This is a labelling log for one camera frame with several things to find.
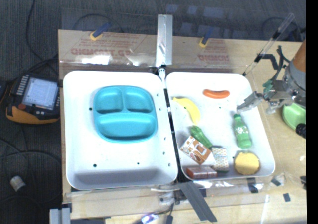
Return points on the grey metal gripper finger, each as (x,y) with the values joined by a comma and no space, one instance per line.
(251,101)
(270,108)

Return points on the dark green bottle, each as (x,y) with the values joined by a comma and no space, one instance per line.
(201,136)

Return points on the small white patterned carton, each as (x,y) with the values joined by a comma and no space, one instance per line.
(220,159)

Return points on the small grey metal cylinder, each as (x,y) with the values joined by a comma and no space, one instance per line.
(17,183)

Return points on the white and orange carton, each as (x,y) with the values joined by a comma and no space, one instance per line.
(196,151)

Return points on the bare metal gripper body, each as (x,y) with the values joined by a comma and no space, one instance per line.
(279,92)

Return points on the white plastic tray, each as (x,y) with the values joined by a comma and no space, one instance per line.
(119,163)
(218,123)

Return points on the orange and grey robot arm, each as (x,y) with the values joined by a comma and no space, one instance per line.
(296,69)

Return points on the brown cardboard board red print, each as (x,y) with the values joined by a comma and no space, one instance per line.
(104,49)

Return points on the yellow banana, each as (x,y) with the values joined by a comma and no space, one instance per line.
(190,107)

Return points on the blue divided plate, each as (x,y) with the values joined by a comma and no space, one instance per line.
(125,121)

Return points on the orange sausage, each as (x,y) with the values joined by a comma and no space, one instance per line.
(216,94)

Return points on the red-brown box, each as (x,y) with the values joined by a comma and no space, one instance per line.
(201,172)

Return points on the yellow round biscuit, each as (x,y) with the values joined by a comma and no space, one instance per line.
(247,163)

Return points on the green soda bottle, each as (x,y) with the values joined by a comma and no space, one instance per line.
(242,133)

